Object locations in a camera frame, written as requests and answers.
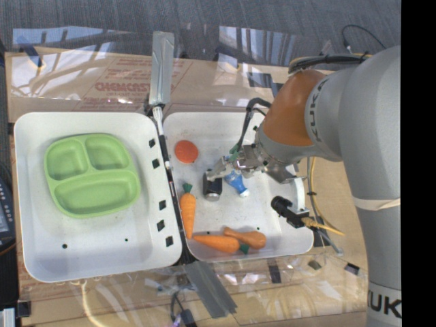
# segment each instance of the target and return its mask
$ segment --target orange carrot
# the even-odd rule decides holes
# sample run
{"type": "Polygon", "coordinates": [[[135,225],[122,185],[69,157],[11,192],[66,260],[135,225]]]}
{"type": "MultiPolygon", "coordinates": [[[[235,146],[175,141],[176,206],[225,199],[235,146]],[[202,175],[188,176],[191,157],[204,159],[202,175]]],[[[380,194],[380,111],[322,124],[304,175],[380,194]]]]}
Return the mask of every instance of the orange carrot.
{"type": "Polygon", "coordinates": [[[183,184],[185,193],[180,198],[180,209],[182,210],[183,226],[187,238],[192,238],[193,220],[196,215],[196,197],[191,194],[192,185],[183,184]]]}
{"type": "Polygon", "coordinates": [[[222,235],[194,235],[194,240],[217,249],[221,252],[234,253],[239,250],[239,241],[235,238],[222,235]]]}
{"type": "Polygon", "coordinates": [[[225,227],[223,233],[225,236],[237,238],[239,241],[249,245],[254,249],[261,249],[266,245],[266,236],[261,232],[237,232],[229,227],[225,227]]]}

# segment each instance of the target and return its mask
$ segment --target green plate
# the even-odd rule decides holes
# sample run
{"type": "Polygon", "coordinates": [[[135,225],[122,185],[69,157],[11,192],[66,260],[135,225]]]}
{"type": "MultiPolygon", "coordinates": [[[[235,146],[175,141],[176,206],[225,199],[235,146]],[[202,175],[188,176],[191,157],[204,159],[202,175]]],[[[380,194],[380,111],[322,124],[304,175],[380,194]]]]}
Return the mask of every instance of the green plate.
{"type": "Polygon", "coordinates": [[[110,134],[57,140],[46,150],[44,170],[54,203],[75,218],[123,210],[140,195],[140,179],[131,155],[110,134]]]}

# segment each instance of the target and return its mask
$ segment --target toy carrot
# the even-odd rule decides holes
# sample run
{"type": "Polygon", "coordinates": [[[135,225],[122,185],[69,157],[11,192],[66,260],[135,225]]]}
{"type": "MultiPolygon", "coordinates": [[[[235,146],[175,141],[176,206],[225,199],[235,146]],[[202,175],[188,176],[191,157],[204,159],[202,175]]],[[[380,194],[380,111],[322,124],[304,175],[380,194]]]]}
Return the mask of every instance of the toy carrot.
{"type": "Polygon", "coordinates": [[[266,236],[257,231],[252,232],[237,232],[236,230],[230,229],[229,227],[224,228],[224,235],[237,238],[241,242],[249,245],[254,249],[264,248],[266,245],[266,236]]]}
{"type": "Polygon", "coordinates": [[[221,252],[234,253],[240,249],[239,241],[222,235],[194,235],[194,240],[221,252]]]}
{"type": "Polygon", "coordinates": [[[191,194],[192,185],[189,183],[183,184],[185,193],[180,198],[180,208],[182,210],[183,226],[187,238],[192,238],[193,221],[196,215],[196,197],[191,194]]]}

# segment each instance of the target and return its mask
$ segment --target gray carpet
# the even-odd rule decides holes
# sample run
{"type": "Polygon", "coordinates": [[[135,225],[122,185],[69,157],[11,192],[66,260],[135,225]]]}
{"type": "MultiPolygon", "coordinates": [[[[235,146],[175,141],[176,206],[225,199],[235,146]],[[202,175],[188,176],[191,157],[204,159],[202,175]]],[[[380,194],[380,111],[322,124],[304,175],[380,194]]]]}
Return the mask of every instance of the gray carpet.
{"type": "MultiPolygon", "coordinates": [[[[318,55],[326,42],[333,52],[347,52],[341,30],[348,24],[368,29],[383,44],[361,29],[349,28],[346,36],[354,52],[374,54],[399,45],[401,0],[0,0],[0,38],[7,50],[16,50],[14,29],[81,26],[144,35],[173,32],[177,53],[212,60],[222,46],[220,27],[234,27],[238,45],[230,51],[237,59],[287,65],[294,57],[318,55]],[[262,35],[278,33],[288,47],[280,57],[261,52],[255,58],[241,46],[246,29],[262,35]]],[[[114,51],[149,55],[151,39],[136,36],[116,47],[114,51]]],[[[268,48],[265,42],[259,47],[268,48]]],[[[0,161],[9,165],[4,82],[1,74],[0,161]]]]}

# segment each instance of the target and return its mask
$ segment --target white tray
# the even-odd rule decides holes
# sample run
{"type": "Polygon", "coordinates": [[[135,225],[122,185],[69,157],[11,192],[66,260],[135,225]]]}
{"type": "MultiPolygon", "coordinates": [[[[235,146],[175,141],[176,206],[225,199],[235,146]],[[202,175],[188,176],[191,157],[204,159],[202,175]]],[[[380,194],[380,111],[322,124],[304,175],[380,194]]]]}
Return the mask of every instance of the white tray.
{"type": "MultiPolygon", "coordinates": [[[[245,178],[250,196],[240,198],[236,190],[223,182],[223,193],[219,201],[211,202],[202,194],[202,177],[222,155],[238,142],[244,121],[244,112],[174,112],[163,122],[167,136],[168,153],[174,168],[177,194],[183,194],[183,183],[193,185],[192,194],[197,198],[194,234],[222,234],[225,226],[239,231],[259,230],[267,237],[266,246],[260,250],[250,249],[248,254],[238,251],[228,254],[187,240],[190,252],[199,260],[217,262],[249,258],[271,258],[305,253],[313,245],[313,233],[304,227],[295,229],[271,208],[275,196],[283,196],[299,206],[304,206],[305,192],[301,180],[280,185],[266,174],[257,172],[245,178]],[[174,146],[179,140],[192,141],[199,150],[192,164],[181,163],[174,156],[174,146]]],[[[245,135],[244,144],[254,141],[254,125],[262,122],[263,116],[256,113],[245,135]]]]}
{"type": "Polygon", "coordinates": [[[58,282],[171,266],[181,255],[174,206],[154,123],[135,113],[32,112],[14,129],[18,203],[25,267],[39,281],[58,282]],[[109,215],[69,217],[56,208],[44,174],[44,153],[59,138],[116,136],[141,181],[134,205],[109,215]],[[155,168],[152,161],[158,159],[155,168]],[[164,201],[166,207],[160,209],[164,201]],[[165,227],[158,231],[157,223],[165,227]],[[167,239],[172,245],[167,246],[167,239]]]}

